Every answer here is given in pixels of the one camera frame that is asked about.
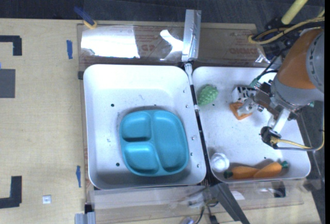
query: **wooden table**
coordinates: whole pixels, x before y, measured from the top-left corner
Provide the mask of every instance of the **wooden table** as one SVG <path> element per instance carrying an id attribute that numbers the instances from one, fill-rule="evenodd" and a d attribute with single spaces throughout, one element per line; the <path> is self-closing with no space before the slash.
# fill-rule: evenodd
<path id="1" fill-rule="evenodd" d="M 0 99 L 0 198 L 21 175 L 22 203 L 0 209 L 0 223 L 74 223 L 86 200 L 77 25 L 81 21 L 0 19 L 0 35 L 19 35 L 22 56 L 0 42 L 2 69 L 15 69 L 15 98 Z M 67 40 L 73 43 L 68 59 Z M 81 187 L 76 176 L 81 167 Z M 52 202 L 43 204 L 43 196 Z M 251 223 L 320 223 L 311 193 L 300 205 L 245 210 Z M 233 223 L 227 213 L 221 223 Z M 182 217 L 139 223 L 179 223 Z M 200 223 L 209 223 L 205 215 Z"/>

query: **black corner marker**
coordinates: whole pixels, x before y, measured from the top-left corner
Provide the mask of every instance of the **black corner marker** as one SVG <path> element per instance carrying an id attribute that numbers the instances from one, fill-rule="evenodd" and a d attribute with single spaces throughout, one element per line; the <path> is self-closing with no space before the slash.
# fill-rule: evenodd
<path id="1" fill-rule="evenodd" d="M 12 42 L 13 56 L 22 56 L 22 38 L 20 36 L 0 35 L 0 42 Z"/>
<path id="2" fill-rule="evenodd" d="M 10 197 L 0 198 L 0 209 L 17 207 L 22 203 L 22 177 L 11 177 Z"/>

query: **blue tray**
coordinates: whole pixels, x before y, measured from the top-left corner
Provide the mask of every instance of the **blue tray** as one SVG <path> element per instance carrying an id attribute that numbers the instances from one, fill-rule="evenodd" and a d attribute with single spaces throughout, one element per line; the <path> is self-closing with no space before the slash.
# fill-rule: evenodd
<path id="1" fill-rule="evenodd" d="M 119 129 L 126 167 L 141 176 L 170 175 L 188 163 L 186 133 L 179 118 L 164 110 L 126 115 Z"/>

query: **white square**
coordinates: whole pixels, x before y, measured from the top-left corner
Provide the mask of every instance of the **white square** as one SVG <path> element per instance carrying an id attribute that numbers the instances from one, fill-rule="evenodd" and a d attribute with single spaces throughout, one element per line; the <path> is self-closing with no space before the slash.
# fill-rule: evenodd
<path id="1" fill-rule="evenodd" d="M 47 196 L 42 196 L 42 203 L 43 204 L 50 204 L 52 202 L 52 196 L 47 195 Z"/>

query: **green toy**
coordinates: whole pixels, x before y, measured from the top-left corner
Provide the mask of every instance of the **green toy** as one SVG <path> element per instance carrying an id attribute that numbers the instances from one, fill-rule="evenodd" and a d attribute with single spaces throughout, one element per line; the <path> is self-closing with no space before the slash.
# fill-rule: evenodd
<path id="1" fill-rule="evenodd" d="M 197 97 L 199 106 L 204 106 L 212 103 L 218 96 L 219 92 L 215 86 L 206 85 Z"/>

